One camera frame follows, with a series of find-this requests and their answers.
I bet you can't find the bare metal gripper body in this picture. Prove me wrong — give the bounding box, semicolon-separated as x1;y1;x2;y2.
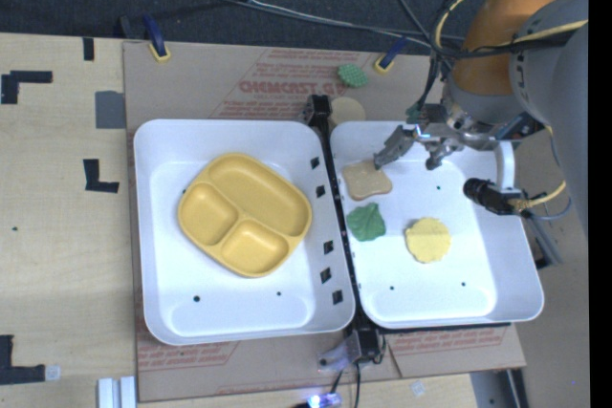
404;103;496;153

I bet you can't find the tan bread slice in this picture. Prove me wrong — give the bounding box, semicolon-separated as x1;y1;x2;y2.
340;159;394;202

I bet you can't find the beige round disc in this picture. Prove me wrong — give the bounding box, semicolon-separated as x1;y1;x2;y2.
329;96;367;124

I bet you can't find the green lettuce leaf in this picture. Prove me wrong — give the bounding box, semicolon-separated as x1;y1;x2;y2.
345;202;387;243

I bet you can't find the green waffle biscuit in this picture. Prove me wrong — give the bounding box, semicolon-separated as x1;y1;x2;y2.
337;63;370;89

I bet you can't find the yellow round waffle biscuit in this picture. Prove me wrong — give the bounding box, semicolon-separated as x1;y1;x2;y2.
404;217;452;265

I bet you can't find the white plastic tray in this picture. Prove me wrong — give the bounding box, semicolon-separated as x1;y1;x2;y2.
133;118;357;346
329;120;545;330

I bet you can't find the brown cardboard board red print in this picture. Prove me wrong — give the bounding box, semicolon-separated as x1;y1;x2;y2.
121;40;528;403

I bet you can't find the yellow divided plate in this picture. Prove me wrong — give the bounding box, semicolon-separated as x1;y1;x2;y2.
177;152;313;279

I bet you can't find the black cylinder on white bracket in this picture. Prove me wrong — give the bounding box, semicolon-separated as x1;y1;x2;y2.
462;140;527;217

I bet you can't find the black block with wires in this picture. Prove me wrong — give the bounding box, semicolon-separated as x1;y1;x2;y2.
300;94;334;127
318;327;386;372

